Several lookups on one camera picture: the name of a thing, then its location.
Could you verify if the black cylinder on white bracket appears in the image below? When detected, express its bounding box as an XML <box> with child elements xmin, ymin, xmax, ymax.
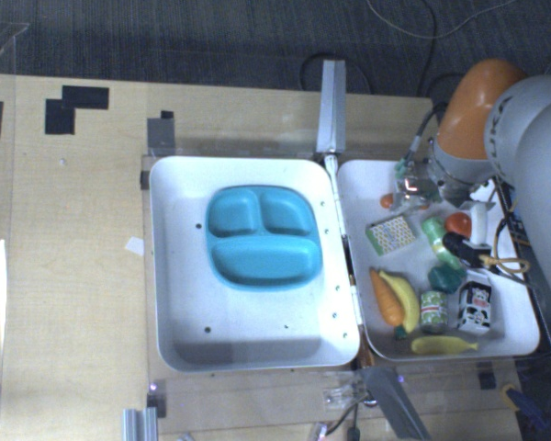
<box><xmin>442</xmin><ymin>201</ymin><xmax>493</xmax><ymax>268</ymax></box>

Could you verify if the red tomato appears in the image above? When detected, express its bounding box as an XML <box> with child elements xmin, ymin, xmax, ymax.
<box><xmin>444</xmin><ymin>210</ymin><xmax>474</xmax><ymax>239</ymax></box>

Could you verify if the cow print milk carton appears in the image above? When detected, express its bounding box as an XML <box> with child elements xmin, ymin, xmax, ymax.
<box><xmin>455</xmin><ymin>278</ymin><xmax>494</xmax><ymax>336</ymax></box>

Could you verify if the green plastic bottle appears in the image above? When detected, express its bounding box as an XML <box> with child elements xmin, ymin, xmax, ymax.
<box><xmin>421</xmin><ymin>216</ymin><xmax>467</xmax><ymax>276</ymax></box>

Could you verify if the green and red can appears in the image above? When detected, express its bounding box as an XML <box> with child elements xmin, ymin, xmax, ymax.
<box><xmin>419</xmin><ymin>289</ymin><xmax>449</xmax><ymax>335</ymax></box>

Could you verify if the green and yellow patterned carton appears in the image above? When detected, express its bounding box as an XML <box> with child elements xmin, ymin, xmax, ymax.
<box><xmin>365</xmin><ymin>214</ymin><xmax>419</xmax><ymax>258</ymax></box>

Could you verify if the orange carrot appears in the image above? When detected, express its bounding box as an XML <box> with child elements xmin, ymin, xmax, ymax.
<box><xmin>368</xmin><ymin>266</ymin><xmax>410</xmax><ymax>342</ymax></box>

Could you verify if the white plastic tray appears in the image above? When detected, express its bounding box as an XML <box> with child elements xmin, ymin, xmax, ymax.
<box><xmin>337</xmin><ymin>159</ymin><xmax>542</xmax><ymax>363</ymax></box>
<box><xmin>148</xmin><ymin>155</ymin><xmax>362</xmax><ymax>374</ymax></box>

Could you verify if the blue divided plate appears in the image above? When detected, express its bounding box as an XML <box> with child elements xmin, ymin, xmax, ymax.
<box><xmin>205</xmin><ymin>185</ymin><xmax>323</xmax><ymax>292</ymax></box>

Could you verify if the yellow banana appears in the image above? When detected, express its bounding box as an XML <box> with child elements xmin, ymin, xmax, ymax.
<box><xmin>377</xmin><ymin>269</ymin><xmax>422</xmax><ymax>335</ymax></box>
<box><xmin>410</xmin><ymin>334</ymin><xmax>480</xmax><ymax>356</ymax></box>

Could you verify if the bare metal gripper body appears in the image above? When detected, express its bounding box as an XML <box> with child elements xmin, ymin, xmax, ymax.
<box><xmin>394</xmin><ymin>162</ymin><xmax>443</xmax><ymax>204</ymax></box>

